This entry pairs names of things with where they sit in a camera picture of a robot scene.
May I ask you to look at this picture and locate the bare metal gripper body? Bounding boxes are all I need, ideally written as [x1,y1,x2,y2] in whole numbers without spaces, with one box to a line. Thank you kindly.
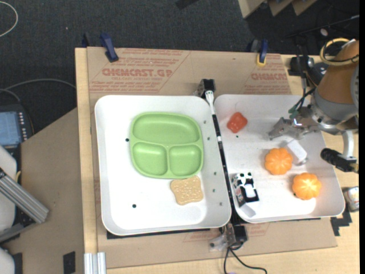
[292,106,344,134]

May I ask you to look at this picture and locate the orange pumpkin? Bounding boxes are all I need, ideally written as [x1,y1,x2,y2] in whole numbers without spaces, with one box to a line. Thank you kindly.
[263,147,294,176]
[291,172,323,201]

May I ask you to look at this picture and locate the red bell pepper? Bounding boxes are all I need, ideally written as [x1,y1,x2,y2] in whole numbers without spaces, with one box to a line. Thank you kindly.
[226,112,249,134]

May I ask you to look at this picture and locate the thin black and white rod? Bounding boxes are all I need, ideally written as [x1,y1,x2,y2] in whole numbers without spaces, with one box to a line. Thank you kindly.
[205,91,238,225]

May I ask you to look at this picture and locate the black and white milk carton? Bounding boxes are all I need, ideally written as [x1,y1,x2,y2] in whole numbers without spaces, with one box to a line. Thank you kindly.
[230,172,261,218]

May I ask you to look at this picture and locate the white plastic tray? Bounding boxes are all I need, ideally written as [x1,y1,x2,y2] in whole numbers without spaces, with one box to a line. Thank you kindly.
[94,94,233,236]
[213,93,346,224]

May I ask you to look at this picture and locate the small silver can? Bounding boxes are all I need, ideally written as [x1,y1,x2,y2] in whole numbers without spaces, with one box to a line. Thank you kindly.
[342,186,360,212]

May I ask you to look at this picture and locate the tan toast slice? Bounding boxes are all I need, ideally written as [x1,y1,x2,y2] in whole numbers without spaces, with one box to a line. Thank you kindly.
[169,175,205,206]

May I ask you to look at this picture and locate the green divided plate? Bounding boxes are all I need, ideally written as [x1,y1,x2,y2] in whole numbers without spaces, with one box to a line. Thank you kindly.
[129,111,204,180]

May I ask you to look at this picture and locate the brown cardboard board, red print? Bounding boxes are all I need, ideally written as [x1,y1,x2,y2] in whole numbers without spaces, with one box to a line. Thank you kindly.
[86,46,339,269]

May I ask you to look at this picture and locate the black cylinder on white bracket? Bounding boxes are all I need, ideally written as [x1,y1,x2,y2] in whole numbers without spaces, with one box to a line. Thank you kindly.
[320,130,358,173]

